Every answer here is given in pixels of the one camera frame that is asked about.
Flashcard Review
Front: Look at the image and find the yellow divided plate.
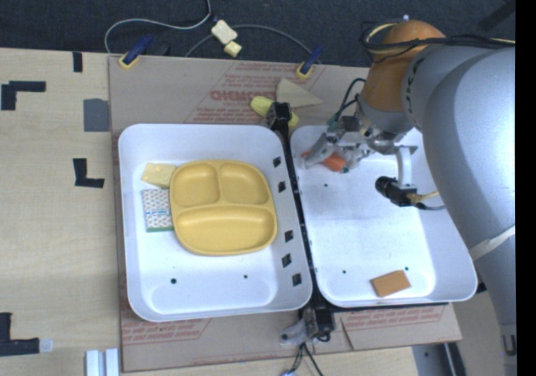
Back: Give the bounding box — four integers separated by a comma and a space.
168, 159, 279, 257

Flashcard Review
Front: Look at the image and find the white orange patterned packet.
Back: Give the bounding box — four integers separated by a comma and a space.
139, 188, 175, 234

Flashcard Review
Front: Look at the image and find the brown cardboard board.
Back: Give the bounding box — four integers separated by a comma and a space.
107, 54, 463, 373

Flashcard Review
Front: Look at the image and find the yellow corn cob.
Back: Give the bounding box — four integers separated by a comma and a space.
250, 95, 301, 126

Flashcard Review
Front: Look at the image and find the black cylinder on white bracket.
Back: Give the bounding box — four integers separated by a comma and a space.
374, 146, 420, 208

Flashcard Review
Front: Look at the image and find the thin black rod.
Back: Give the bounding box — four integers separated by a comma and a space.
276, 116, 324, 313

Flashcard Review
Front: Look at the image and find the orange toy carrot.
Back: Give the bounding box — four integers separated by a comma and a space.
300, 150, 351, 175

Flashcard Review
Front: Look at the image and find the pale bread slice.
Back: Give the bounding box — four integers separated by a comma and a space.
210, 19, 239, 44

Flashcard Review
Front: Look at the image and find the white plastic tray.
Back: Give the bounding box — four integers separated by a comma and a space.
117, 122, 314, 322
289, 124, 479, 309

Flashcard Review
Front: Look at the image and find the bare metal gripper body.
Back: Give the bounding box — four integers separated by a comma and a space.
326, 115, 397, 157

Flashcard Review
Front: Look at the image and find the tan pizza slice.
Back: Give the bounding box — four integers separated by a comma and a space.
275, 77, 325, 110

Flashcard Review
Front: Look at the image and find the yellow cheese wedge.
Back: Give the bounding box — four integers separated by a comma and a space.
141, 162, 178, 190

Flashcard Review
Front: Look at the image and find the black block with wires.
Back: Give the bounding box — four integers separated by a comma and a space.
300, 306, 337, 341
265, 101, 293, 131

